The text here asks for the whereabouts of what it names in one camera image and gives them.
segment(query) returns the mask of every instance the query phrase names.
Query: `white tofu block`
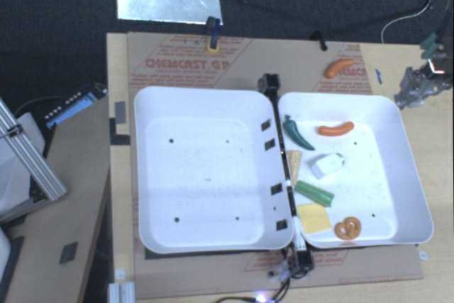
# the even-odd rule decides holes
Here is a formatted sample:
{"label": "white tofu block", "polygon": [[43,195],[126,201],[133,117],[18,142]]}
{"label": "white tofu block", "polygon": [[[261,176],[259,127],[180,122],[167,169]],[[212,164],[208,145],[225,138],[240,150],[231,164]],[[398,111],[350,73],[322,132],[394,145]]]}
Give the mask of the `white tofu block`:
{"label": "white tofu block", "polygon": [[325,155],[312,165],[312,172],[318,179],[330,175],[343,166],[343,157],[338,153]]}

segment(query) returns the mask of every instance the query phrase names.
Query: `green celery piece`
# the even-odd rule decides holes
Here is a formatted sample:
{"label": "green celery piece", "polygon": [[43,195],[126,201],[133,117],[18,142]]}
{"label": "green celery piece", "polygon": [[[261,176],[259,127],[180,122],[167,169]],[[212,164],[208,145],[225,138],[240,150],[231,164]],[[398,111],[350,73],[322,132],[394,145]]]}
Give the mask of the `green celery piece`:
{"label": "green celery piece", "polygon": [[315,202],[318,202],[325,207],[331,207],[331,201],[334,198],[334,194],[302,181],[298,181],[295,186],[295,191],[313,199]]}

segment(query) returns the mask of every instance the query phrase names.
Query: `wooden table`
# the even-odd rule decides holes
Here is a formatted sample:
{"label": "wooden table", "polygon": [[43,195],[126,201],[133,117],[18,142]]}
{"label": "wooden table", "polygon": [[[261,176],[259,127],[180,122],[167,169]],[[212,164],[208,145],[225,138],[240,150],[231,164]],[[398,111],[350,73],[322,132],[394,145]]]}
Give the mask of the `wooden table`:
{"label": "wooden table", "polygon": [[[47,161],[68,188],[7,231],[24,237],[6,303],[83,302],[108,196],[107,98],[57,126]],[[61,264],[65,246],[74,259]]]}
{"label": "wooden table", "polygon": [[[415,45],[360,44],[373,94],[393,99],[408,66],[423,64],[421,51]],[[127,38],[124,34],[108,35],[110,117],[114,105],[128,99],[128,88],[121,82],[128,74]],[[378,69],[382,84],[375,77]],[[332,287],[290,289],[285,303],[296,302],[448,302],[454,296],[454,235],[453,235],[453,91],[429,97],[425,105],[402,111],[402,118],[414,155],[421,183],[431,210],[434,235],[419,247],[427,253],[422,261],[424,279]],[[128,133],[126,122],[117,125],[118,134]],[[126,271],[124,279],[134,281],[134,257],[131,206],[131,160],[129,150],[122,146],[111,149],[112,215],[114,267]],[[215,302],[226,294],[140,300],[146,302]],[[253,293],[229,294],[251,296]]]}

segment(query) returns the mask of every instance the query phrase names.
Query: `yellow cheese slice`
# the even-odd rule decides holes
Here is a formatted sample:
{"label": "yellow cheese slice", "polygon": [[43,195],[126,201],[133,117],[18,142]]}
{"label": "yellow cheese slice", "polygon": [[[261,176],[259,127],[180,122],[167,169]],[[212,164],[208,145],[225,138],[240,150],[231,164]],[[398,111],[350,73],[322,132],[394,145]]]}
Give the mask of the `yellow cheese slice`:
{"label": "yellow cheese slice", "polygon": [[321,204],[300,204],[297,206],[298,216],[306,233],[331,230],[326,209]]}

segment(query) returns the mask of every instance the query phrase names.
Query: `toy sausage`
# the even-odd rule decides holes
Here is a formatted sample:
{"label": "toy sausage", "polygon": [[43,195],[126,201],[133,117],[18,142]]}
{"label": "toy sausage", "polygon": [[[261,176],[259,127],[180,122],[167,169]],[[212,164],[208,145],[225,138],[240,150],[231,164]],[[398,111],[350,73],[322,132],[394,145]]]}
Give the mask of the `toy sausage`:
{"label": "toy sausage", "polygon": [[339,222],[334,227],[337,237],[343,240],[353,240],[360,235],[361,223],[356,217],[347,217],[343,222]]}
{"label": "toy sausage", "polygon": [[319,126],[318,132],[321,136],[341,136],[349,131],[352,131],[354,127],[354,123],[347,121],[346,123],[334,128],[329,126]]}
{"label": "toy sausage", "polygon": [[354,64],[355,61],[352,58],[344,58],[343,60],[335,61],[325,71],[325,77],[327,79],[332,79],[340,70],[346,67],[352,67]]}

